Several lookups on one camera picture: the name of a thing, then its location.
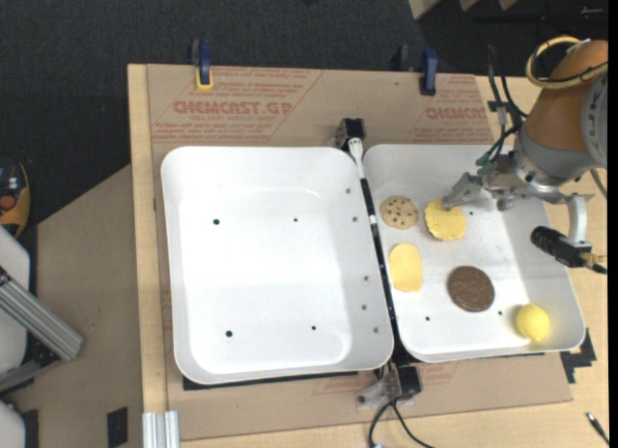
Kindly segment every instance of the black floor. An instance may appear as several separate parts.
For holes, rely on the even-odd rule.
[[[603,9],[588,19],[583,7]],[[442,0],[415,21],[407,0],[0,0],[0,155],[25,164],[37,223],[129,163],[126,65],[186,62],[194,38],[216,65],[388,70],[401,44],[439,70],[522,75],[558,33],[608,38],[608,0]],[[530,15],[514,22],[478,17]],[[541,15],[554,14],[549,19]]]

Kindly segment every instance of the brown cookie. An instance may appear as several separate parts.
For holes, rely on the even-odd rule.
[[[495,298],[492,280],[474,266],[456,267],[448,277],[447,286],[453,302],[465,311],[485,311]]]
[[[407,230],[418,221],[418,209],[404,196],[390,196],[379,205],[379,214],[389,227]]]

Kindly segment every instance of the yellow cable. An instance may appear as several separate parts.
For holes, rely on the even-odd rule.
[[[537,49],[534,50],[534,53],[530,55],[530,58],[528,59],[528,62],[525,65],[525,75],[528,78],[528,80],[535,86],[538,86],[543,89],[565,89],[565,88],[570,88],[572,86],[575,86],[581,82],[590,80],[596,77],[597,75],[605,72],[607,70],[607,62],[604,62],[603,64],[599,66],[590,68],[580,74],[574,75],[572,77],[568,77],[566,79],[551,80],[551,79],[546,79],[546,78],[539,78],[536,75],[534,75],[534,72],[532,71],[532,67],[534,63],[541,56],[541,54],[545,53],[552,46],[556,46],[557,44],[564,44],[564,43],[578,44],[580,42],[581,40],[578,40],[577,38],[574,38],[572,36],[559,36],[558,38],[554,38],[552,40],[549,40],[547,42],[540,44],[537,47]]]

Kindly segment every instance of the yellow oval object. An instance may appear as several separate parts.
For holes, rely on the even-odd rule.
[[[441,199],[434,199],[425,208],[427,228],[440,240],[458,240],[465,236],[465,216],[459,206],[446,210]]]
[[[529,303],[518,312],[518,330],[535,342],[540,342],[549,333],[549,315],[545,309]]]
[[[423,267],[418,248],[411,243],[395,245],[388,255],[393,286],[402,292],[418,292],[423,285]]]

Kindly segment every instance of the robotic arm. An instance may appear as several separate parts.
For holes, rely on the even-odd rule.
[[[570,45],[567,55],[550,77],[536,77],[537,58],[548,48],[564,43]],[[569,234],[537,227],[532,242],[566,266],[586,266],[606,273],[600,265],[602,258],[593,255],[592,245],[585,241],[586,200],[590,196],[566,195],[559,187],[588,170],[607,168],[607,59],[606,41],[562,37],[539,46],[528,60],[526,75],[543,90],[527,120],[505,132],[505,113],[498,109],[502,137],[477,161],[477,175],[464,173],[452,192],[444,196],[443,206],[450,210],[465,204],[482,189],[497,200],[499,210],[507,210],[515,200],[529,196],[566,204]],[[504,138],[510,133],[516,134],[514,148],[501,154]]]

